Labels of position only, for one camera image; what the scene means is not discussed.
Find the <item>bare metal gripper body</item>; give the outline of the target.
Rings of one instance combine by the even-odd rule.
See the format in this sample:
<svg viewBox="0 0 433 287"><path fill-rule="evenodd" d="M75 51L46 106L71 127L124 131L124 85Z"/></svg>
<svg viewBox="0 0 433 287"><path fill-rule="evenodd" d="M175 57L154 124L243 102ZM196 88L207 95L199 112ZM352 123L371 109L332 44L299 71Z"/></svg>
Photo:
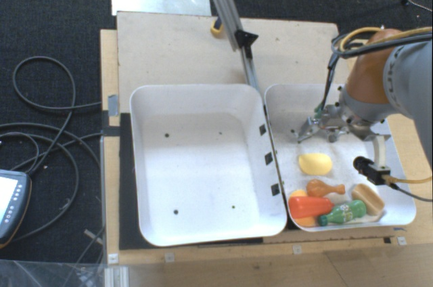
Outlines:
<svg viewBox="0 0 433 287"><path fill-rule="evenodd" d="M375 136L371 127L382 121L381 104L327 105L319 119L319 130L341 129L342 134L352 134L361 141L370 141Z"/></svg>

